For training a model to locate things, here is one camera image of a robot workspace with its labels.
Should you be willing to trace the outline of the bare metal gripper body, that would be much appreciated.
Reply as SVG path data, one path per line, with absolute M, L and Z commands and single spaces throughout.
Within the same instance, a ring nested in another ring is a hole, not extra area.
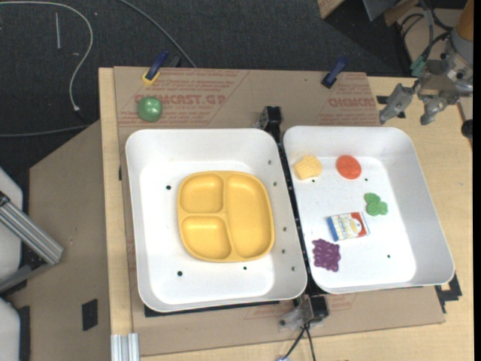
M 473 94 L 473 66 L 463 59 L 421 60 L 415 67 L 415 92 L 420 99 L 457 102 Z

